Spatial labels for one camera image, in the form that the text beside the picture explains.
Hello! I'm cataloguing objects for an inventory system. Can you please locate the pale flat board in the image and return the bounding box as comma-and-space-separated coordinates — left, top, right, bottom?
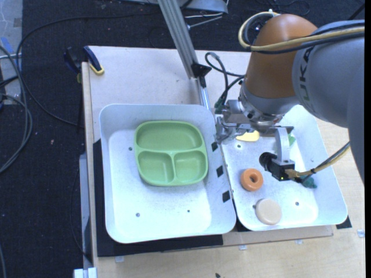
86, 45, 334, 247

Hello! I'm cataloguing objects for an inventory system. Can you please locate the dark green broccoli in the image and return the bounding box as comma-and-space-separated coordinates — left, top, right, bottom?
300, 174, 318, 189

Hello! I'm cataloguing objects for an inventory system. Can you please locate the green divided plate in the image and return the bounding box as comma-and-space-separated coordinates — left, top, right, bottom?
133, 120, 209, 187

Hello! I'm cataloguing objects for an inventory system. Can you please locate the orange doughnut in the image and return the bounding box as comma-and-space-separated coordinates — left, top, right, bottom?
239, 168, 264, 192

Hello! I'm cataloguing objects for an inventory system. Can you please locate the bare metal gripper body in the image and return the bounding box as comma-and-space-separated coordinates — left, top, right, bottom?
221, 99, 294, 134

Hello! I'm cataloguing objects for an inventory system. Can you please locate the yellow banana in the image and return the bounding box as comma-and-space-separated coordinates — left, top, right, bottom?
235, 130, 260, 142

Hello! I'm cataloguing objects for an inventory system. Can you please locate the white plastic tray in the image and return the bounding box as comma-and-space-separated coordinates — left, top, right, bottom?
99, 103, 237, 244
214, 104, 349, 232

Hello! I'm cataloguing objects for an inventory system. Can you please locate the black cylinder on white bracket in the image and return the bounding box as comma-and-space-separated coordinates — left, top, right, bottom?
259, 127, 296, 182

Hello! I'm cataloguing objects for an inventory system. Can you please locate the beige round biscuit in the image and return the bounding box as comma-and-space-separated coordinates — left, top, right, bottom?
254, 198, 283, 226

